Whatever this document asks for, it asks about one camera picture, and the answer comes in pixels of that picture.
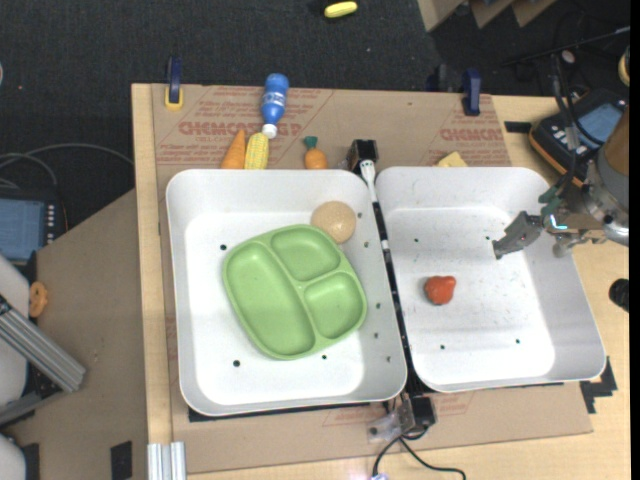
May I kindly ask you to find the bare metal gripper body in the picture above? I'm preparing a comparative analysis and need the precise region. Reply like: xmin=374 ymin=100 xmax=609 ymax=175
xmin=541 ymin=198 xmax=630 ymax=248

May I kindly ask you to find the red tomato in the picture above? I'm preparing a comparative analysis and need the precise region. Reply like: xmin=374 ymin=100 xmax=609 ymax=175
xmin=423 ymin=275 xmax=458 ymax=306

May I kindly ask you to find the white plastic tray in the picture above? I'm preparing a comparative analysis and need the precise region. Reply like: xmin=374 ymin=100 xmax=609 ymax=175
xmin=373 ymin=165 xmax=608 ymax=394
xmin=164 ymin=167 xmax=409 ymax=418

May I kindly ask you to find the yellow cheese wedge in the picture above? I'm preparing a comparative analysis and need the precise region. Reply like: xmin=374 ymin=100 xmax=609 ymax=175
xmin=433 ymin=150 xmax=469 ymax=169

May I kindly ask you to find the thin black and white rod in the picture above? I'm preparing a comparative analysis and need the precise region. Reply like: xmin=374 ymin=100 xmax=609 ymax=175
xmin=359 ymin=159 xmax=417 ymax=400

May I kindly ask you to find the brown cardboard board red print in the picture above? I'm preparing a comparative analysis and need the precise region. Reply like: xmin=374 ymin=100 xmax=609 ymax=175
xmin=149 ymin=83 xmax=596 ymax=475

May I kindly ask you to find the beige bread roll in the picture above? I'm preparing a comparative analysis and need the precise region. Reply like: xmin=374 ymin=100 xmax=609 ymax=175
xmin=310 ymin=200 xmax=358 ymax=245

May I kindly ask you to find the short orange carrot green top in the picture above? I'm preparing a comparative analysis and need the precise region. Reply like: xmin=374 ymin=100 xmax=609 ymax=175
xmin=302 ymin=135 xmax=329 ymax=171

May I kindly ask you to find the green divided plate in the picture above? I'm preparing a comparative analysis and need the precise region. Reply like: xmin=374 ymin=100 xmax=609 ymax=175
xmin=221 ymin=223 xmax=369 ymax=362

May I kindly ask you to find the yellow corn cob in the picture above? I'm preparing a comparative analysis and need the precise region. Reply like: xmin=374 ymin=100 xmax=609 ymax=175
xmin=243 ymin=131 xmax=270 ymax=171

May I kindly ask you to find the blue bottle white cap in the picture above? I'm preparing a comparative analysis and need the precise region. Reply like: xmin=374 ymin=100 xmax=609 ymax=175
xmin=259 ymin=72 xmax=291 ymax=140

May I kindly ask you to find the yellow banana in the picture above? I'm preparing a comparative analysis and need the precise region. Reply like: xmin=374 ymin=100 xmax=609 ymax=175
xmin=323 ymin=0 xmax=359 ymax=19

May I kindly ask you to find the long orange carrot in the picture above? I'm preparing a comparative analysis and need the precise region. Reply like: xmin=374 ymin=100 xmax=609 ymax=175
xmin=220 ymin=128 xmax=247 ymax=170

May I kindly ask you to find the orange pretzel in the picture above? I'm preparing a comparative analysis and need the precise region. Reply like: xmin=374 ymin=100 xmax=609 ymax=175
xmin=28 ymin=281 xmax=49 ymax=319

